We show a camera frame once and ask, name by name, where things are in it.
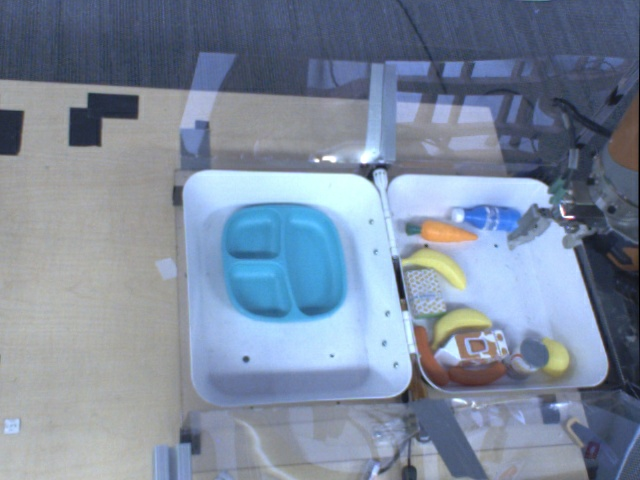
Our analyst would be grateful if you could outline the small can with grey lid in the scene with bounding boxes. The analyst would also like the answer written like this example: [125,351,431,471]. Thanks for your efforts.
[506,337,551,381]

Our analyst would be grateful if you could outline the orange sausage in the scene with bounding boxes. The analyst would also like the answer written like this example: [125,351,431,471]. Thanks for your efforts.
[446,361,508,387]
[413,324,451,387]

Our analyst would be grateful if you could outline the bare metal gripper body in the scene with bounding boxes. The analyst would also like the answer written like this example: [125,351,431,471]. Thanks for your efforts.
[548,182,639,232]

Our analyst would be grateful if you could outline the short yellow banana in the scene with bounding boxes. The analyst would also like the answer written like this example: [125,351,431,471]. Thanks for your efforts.
[540,336,572,379]

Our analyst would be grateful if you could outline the blue and white bottle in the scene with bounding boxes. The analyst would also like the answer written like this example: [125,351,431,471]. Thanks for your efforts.
[450,204,523,233]

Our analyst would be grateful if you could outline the orange carrot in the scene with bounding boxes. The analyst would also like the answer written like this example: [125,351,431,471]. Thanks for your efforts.
[404,219,479,244]

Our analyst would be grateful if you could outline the orange and white carton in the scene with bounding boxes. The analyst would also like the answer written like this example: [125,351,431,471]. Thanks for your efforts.
[433,328,511,370]

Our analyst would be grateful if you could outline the white carton with orange dots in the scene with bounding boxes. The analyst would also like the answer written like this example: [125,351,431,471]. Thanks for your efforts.
[403,267,448,319]

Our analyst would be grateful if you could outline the blue divided plate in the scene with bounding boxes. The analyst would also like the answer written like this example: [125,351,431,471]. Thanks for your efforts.
[220,202,348,324]

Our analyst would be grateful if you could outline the thin black and white rod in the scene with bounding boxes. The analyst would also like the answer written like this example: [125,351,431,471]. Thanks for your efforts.
[371,166,418,357]

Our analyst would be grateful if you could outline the white plastic tray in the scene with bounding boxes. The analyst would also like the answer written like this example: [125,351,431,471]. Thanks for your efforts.
[181,169,414,409]
[387,173,611,396]

